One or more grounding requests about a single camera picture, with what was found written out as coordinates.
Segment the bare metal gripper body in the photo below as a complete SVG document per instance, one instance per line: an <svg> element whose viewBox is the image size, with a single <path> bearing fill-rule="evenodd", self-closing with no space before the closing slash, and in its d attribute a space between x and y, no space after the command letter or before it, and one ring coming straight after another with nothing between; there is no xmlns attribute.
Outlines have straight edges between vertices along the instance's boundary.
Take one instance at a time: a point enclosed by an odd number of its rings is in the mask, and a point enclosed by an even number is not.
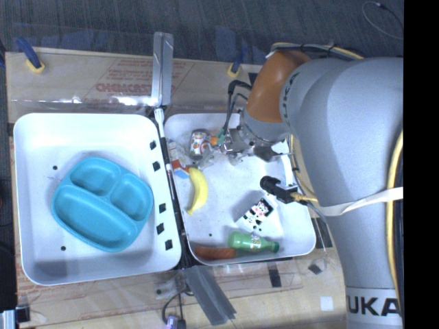
<svg viewBox="0 0 439 329"><path fill-rule="evenodd" d="M274 149L275 144L252 135L238 125L227 129L222 143L222 153L227 156L231 151L245 152L246 156L254 156L265 162L273 162L281 156L287 156L287 147Z"/></svg>

